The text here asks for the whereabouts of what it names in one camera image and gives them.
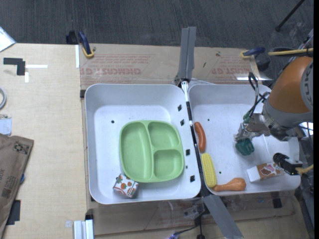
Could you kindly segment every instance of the green plate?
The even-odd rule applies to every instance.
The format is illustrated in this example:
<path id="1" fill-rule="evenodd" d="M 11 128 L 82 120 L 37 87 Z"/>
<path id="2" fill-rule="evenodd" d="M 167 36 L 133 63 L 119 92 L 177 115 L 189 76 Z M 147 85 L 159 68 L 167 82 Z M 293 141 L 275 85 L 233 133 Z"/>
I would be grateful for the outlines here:
<path id="1" fill-rule="evenodd" d="M 178 131 L 163 121 L 127 123 L 120 133 L 120 158 L 125 175 L 137 182 L 172 180 L 184 169 Z"/>

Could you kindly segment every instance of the light wood surface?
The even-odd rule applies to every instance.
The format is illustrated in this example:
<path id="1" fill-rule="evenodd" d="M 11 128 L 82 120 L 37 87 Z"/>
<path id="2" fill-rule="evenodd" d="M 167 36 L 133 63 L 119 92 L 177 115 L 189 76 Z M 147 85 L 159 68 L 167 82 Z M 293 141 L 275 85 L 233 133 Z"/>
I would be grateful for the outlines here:
<path id="1" fill-rule="evenodd" d="M 45 64 L 48 68 L 29 69 L 29 83 L 25 83 L 24 76 L 16 75 L 16 66 L 3 65 L 4 57 L 23 58 L 26 64 Z M 19 43 L 0 52 L 0 62 L 0 86 L 7 92 L 7 104 L 0 113 L 12 116 L 12 135 L 34 140 L 25 181 L 16 198 L 21 200 L 20 221 L 6 227 L 3 239 L 70 239 L 72 228 L 66 228 L 66 221 L 84 220 L 87 211 L 80 73 L 75 47 Z M 237 221 L 244 238 L 309 238 L 300 206 L 294 197 L 291 199 L 291 215 Z M 96 238 L 165 239 L 182 229 Z M 179 238 L 193 239 L 198 234 L 199 228 L 195 228 Z M 216 224 L 204 225 L 203 234 L 206 239 L 223 238 Z"/>

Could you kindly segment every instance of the dark green object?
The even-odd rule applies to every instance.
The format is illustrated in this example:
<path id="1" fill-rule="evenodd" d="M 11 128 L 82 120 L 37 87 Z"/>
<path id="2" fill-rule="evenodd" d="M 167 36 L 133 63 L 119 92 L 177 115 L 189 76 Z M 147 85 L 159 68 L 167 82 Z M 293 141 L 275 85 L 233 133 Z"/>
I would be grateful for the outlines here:
<path id="1" fill-rule="evenodd" d="M 235 147 L 243 156 L 248 156 L 255 150 L 253 143 L 248 138 L 237 142 Z"/>

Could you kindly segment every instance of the strawberry print carton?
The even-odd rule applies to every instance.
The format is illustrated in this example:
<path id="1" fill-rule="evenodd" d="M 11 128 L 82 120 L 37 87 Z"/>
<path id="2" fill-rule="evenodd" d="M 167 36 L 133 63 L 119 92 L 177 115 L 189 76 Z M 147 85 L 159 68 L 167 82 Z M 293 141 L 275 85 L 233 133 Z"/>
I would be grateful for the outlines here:
<path id="1" fill-rule="evenodd" d="M 113 186 L 113 189 L 131 198 L 137 191 L 138 186 L 139 184 L 136 181 L 131 180 L 129 177 L 123 174 L 120 174 L 118 177 L 116 177 L 116 182 Z"/>

